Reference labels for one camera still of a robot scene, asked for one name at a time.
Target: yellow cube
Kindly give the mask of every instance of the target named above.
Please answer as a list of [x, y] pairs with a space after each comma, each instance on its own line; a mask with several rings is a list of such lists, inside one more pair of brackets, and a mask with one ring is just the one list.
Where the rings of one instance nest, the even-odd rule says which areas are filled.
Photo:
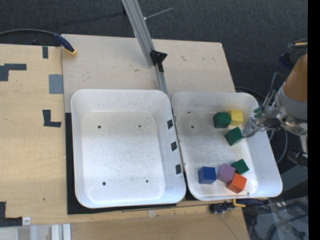
[[231, 109], [229, 111], [230, 116], [230, 126], [238, 126], [244, 121], [244, 115], [241, 110]]

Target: metal rod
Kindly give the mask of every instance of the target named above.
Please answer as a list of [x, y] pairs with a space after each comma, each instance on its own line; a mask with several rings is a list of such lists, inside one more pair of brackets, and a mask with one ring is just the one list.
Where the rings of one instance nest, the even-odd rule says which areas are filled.
[[150, 16], [148, 16], [148, 17], [144, 17], [144, 19], [146, 20], [146, 19], [149, 19], [149, 18], [151, 18], [151, 17], [154, 17], [154, 16], [157, 16], [157, 15], [159, 15], [159, 14], [163, 14], [163, 13], [165, 13], [165, 12], [168, 12], [168, 11], [170, 11], [170, 10], [172, 10], [173, 8], [169, 8], [169, 9], [166, 9], [166, 10], [162, 10], [162, 11], [159, 11], [159, 12], [157, 12], [157, 13], [155, 13], [155, 14], [152, 14], [152, 15], [150, 15]]

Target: wooden block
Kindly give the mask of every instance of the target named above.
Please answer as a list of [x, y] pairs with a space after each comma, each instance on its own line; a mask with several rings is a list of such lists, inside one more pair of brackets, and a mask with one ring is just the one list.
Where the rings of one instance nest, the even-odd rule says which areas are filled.
[[198, 170], [199, 184], [212, 184], [217, 180], [216, 168], [201, 167]]
[[235, 168], [238, 174], [244, 174], [245, 172], [249, 171], [249, 168], [243, 159], [234, 162], [233, 164], [231, 164], [231, 166]]
[[247, 178], [241, 176], [239, 173], [235, 173], [233, 180], [226, 187], [227, 189], [238, 194], [244, 190], [246, 182]]
[[227, 112], [218, 112], [212, 119], [215, 128], [227, 128], [231, 122]]
[[227, 140], [227, 142], [229, 143], [229, 145], [232, 146], [233, 144], [236, 144], [239, 141], [241, 141], [242, 133], [241, 133], [241, 130], [239, 129], [239, 127], [236, 127], [234, 129], [228, 131], [224, 135], [224, 137]]
[[235, 173], [236, 173], [236, 168], [230, 166], [229, 164], [224, 163], [219, 167], [218, 172], [216, 174], [216, 178], [219, 181], [222, 181], [228, 184], [233, 180]]
[[231, 126], [238, 126], [244, 121], [244, 115], [241, 110], [237, 109], [231, 109], [229, 111], [229, 116], [230, 116], [230, 125]]

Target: black clamp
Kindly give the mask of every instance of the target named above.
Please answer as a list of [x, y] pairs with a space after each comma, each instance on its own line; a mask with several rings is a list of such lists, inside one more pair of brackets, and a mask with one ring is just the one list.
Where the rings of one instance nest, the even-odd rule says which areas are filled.
[[162, 62], [165, 60], [167, 55], [168, 55], [167, 53], [163, 53], [156, 50], [152, 50], [150, 52], [152, 63], [153, 65], [156, 65], [156, 64], [158, 65], [160, 72], [164, 72], [164, 67], [162, 66]]

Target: yellow clip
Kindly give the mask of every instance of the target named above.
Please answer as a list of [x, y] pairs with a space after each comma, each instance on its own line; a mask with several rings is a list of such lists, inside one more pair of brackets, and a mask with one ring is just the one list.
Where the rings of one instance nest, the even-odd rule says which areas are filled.
[[71, 55], [75, 55], [76, 53], [77, 53], [77, 49], [76, 48], [74, 48], [74, 47], [72, 47], [73, 48], [73, 51], [71, 52], [71, 51], [69, 51], [68, 49], [66, 49], [66, 48], [64, 48], [63, 50], [65, 51], [65, 52], [67, 52], [68, 54], [71, 54]]
[[246, 207], [246, 205], [245, 204], [241, 204], [241, 203], [236, 203], [237, 201], [236, 201], [236, 199], [232, 199], [232, 205], [234, 206], [234, 207]]

